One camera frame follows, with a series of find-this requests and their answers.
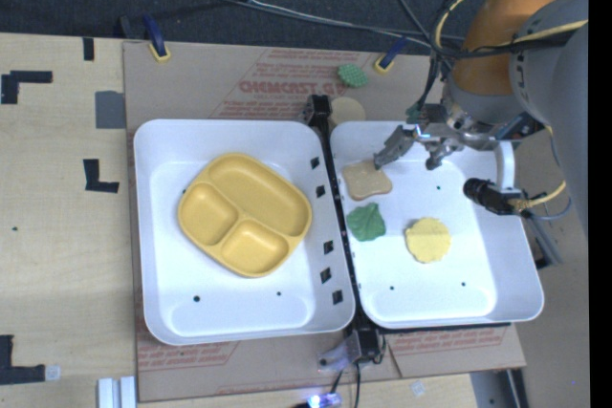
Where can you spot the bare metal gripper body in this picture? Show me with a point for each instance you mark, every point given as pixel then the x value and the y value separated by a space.
pixel 442 122

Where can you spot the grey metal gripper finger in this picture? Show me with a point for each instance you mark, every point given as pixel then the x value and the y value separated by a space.
pixel 391 149
pixel 437 154

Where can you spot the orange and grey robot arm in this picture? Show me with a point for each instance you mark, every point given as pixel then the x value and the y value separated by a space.
pixel 550 57

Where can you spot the tan bread slice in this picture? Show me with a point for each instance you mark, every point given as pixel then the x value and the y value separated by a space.
pixel 365 180

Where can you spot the beige round disc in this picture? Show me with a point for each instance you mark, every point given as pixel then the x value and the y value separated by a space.
pixel 349 110

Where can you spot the green lettuce leaf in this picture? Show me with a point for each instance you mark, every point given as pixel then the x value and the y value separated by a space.
pixel 367 223

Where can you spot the green waffle biscuit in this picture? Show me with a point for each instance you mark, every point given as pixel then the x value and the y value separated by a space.
pixel 353 75

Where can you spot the yellow round waffle biscuit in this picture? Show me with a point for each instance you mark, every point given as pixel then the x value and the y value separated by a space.
pixel 427 240

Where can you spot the white plastic tray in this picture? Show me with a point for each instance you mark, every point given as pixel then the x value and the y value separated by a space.
pixel 430 291
pixel 239 301

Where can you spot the brown cardboard board red print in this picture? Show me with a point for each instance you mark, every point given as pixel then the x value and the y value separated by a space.
pixel 268 76

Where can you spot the yellow divided plate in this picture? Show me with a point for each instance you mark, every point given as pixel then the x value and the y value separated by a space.
pixel 244 215

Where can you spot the black cylinder on white bracket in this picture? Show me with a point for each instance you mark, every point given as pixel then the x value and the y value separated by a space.
pixel 497 186

